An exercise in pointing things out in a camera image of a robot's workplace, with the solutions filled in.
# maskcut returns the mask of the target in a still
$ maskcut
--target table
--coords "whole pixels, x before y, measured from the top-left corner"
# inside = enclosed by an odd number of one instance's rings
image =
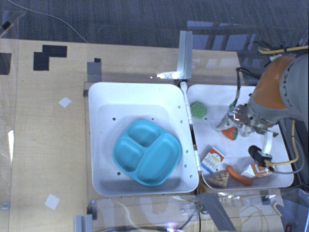
[[[178,49],[27,40],[15,40],[12,45],[15,46],[13,56],[18,54],[18,71],[11,72],[16,90],[7,91],[12,97],[16,95],[9,232],[70,232],[74,216],[85,215],[88,205],[83,97],[87,62],[101,59],[103,80],[109,76],[112,81],[150,82],[160,72],[176,70]],[[34,71],[34,52],[42,52],[43,45],[67,46],[67,57],[49,58],[49,71]],[[235,52],[193,50],[192,75],[198,81],[235,84],[236,67],[239,63]],[[71,101],[66,107],[59,104],[63,98]],[[44,205],[50,194],[60,199],[55,210]],[[167,212],[166,202],[171,197],[147,199],[151,201],[152,211],[160,214]],[[130,219],[142,224],[144,220],[139,212],[150,203],[142,208],[128,203]],[[112,209],[117,214],[121,206],[121,203],[107,206],[107,211]],[[226,203],[228,213],[232,214],[235,209],[228,206]],[[232,218],[238,228],[243,226],[239,218],[242,208],[242,204],[237,206],[238,215],[234,212]],[[269,221],[272,220],[269,231],[280,231],[279,216],[270,206],[265,210]],[[206,219],[209,228],[214,227],[209,217],[202,219]],[[259,214],[252,219],[259,222]],[[1,231],[6,231],[5,221],[8,212],[1,216]],[[197,231],[197,228],[195,218],[186,231]]]

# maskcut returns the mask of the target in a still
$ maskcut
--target hot dog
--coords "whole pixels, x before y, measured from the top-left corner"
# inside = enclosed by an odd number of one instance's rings
[[[232,176],[233,179],[240,182],[241,184],[244,184],[245,186],[251,186],[253,183],[250,178],[244,177],[237,173],[231,165],[226,167],[226,171],[230,174],[230,176]]]

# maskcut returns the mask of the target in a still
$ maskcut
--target white square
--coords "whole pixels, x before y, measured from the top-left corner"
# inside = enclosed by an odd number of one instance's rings
[[[66,108],[71,102],[72,101],[68,97],[65,97],[61,101],[59,101],[59,104]]]
[[[54,196],[53,194],[49,194],[47,200],[45,201],[45,205],[53,210],[56,209],[60,199]]]

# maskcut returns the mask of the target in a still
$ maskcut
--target green ball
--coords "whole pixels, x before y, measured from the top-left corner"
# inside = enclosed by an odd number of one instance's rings
[[[191,114],[196,118],[203,118],[207,114],[207,108],[200,102],[194,102],[190,106]]]

